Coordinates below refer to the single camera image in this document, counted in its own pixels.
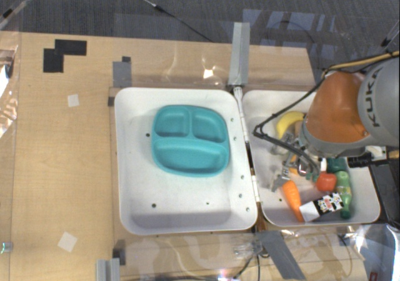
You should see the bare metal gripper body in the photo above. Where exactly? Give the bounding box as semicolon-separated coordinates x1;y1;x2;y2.
287;136;320;178

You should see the yellow banana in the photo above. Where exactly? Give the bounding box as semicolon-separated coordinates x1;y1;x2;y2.
276;111;306;139

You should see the black cylinder on white bracket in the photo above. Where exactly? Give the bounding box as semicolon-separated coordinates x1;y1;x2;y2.
347;145;388;169

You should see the black and white cow carton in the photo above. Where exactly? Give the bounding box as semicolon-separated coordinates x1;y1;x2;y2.
299;192;345;223

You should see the green plastic bottle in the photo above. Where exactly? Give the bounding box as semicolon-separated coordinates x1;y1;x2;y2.
334;170;354;220

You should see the dark green bottle white cap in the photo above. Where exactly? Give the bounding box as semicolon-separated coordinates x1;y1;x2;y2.
318;157;348;174

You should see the white plastic tray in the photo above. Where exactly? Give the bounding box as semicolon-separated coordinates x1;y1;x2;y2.
114;87;259;237
242;89;382;228

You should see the teal divided plate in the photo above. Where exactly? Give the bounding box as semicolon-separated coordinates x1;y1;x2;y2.
151;104;231;178

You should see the orange carrot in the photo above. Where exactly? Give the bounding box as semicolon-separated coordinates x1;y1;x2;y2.
281;179;306;223

